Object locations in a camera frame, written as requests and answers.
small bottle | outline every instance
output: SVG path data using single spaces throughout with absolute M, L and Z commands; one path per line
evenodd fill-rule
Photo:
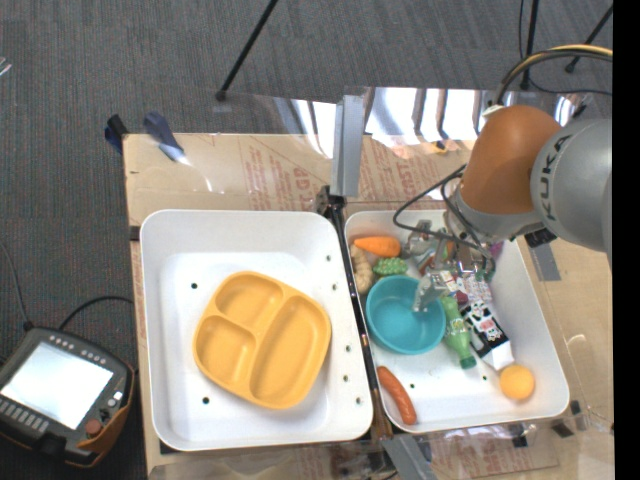
M 441 297 L 440 303 L 444 309 L 447 327 L 444 331 L 445 344 L 456 351 L 460 358 L 460 366 L 466 370 L 476 365 L 476 358 L 470 349 L 471 334 L 460 311 L 458 302 L 454 297 Z

tripod leg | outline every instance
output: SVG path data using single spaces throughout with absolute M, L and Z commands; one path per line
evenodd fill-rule
M 278 3 L 278 0 L 269 1 L 269 4 L 267 5 L 266 9 L 262 13 L 262 16 L 260 17 L 260 20 L 258 21 L 258 24 L 253 29 L 253 32 L 251 33 L 251 36 L 249 37 L 247 44 L 245 44 L 244 48 L 240 52 L 240 56 L 236 60 L 236 63 L 233 65 L 233 68 L 231 68 L 231 72 L 227 76 L 227 79 L 224 81 L 224 84 L 222 84 L 222 87 L 220 88 L 220 90 L 216 93 L 216 99 L 218 101 L 223 101 L 225 99 L 226 97 L 225 93 L 227 92 L 227 89 L 231 86 L 231 82 L 233 82 L 233 79 L 235 78 L 236 74 L 240 70 L 240 67 L 244 62 L 244 59 L 247 57 L 247 55 L 249 55 L 249 51 L 251 50 L 253 43 L 256 41 L 256 39 L 260 35 L 260 31 L 262 30 L 262 27 L 264 27 L 265 23 L 269 19 L 269 16 L 271 15 L 271 11 L 273 11 L 277 3 Z
M 526 56 L 533 53 L 533 37 L 536 33 L 536 21 L 538 19 L 538 4 L 540 0 L 533 0 L 531 4 L 531 19 L 529 20 L 529 37 L 527 39 L 527 52 Z M 529 88 L 529 70 L 526 69 L 522 75 L 522 81 L 520 82 L 520 88 L 526 91 Z
M 587 40 L 584 42 L 584 44 L 591 44 L 593 42 L 595 37 L 598 35 L 598 32 L 600 32 L 602 27 L 604 27 L 604 24 L 607 22 L 607 20 L 612 14 L 613 14 L 613 4 L 611 4 L 611 7 L 609 7 L 609 10 L 606 13 L 604 13 L 604 16 L 600 19 L 600 21 L 596 25 L 596 28 L 593 29 L 593 32 L 591 32 L 591 34 L 589 35 Z M 573 73 L 573 70 L 576 67 L 576 64 L 578 63 L 579 60 L 580 60 L 580 57 L 574 57 L 573 60 L 565 66 L 564 70 L 567 73 Z

yellow divided plate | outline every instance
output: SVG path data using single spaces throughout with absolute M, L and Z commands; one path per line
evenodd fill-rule
M 322 367 L 331 322 L 295 288 L 251 271 L 228 276 L 193 338 L 198 368 L 255 404 L 286 409 L 302 401 Z

blue bowl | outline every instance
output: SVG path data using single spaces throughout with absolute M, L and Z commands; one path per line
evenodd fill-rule
M 444 309 L 433 304 L 429 311 L 413 311 L 417 288 L 418 280 L 405 275 L 383 277 L 373 285 L 367 295 L 365 318 L 378 345 L 413 355 L 440 343 L 447 324 Z

gray carpet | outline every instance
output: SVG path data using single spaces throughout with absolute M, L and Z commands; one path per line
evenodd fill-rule
M 532 0 L 280 0 L 230 91 L 337 102 L 345 86 L 494 89 L 520 59 Z M 143 132 L 157 110 L 177 132 L 217 131 L 211 111 L 269 0 L 0 0 L 0 240 L 24 305 L 57 326 L 100 295 L 132 297 L 118 114 Z M 613 0 L 540 0 L 534 51 L 586 40 Z M 594 40 L 613 47 L 613 17 Z M 534 68 L 541 89 L 612 91 L 609 63 Z M 611 116 L 612 99 L 589 109 Z M 0 257 L 0 355 L 23 319 Z M 68 330 L 137 363 L 131 306 L 96 304 Z M 0 479 L 145 478 L 136 401 L 96 468 L 56 465 L 0 440 Z

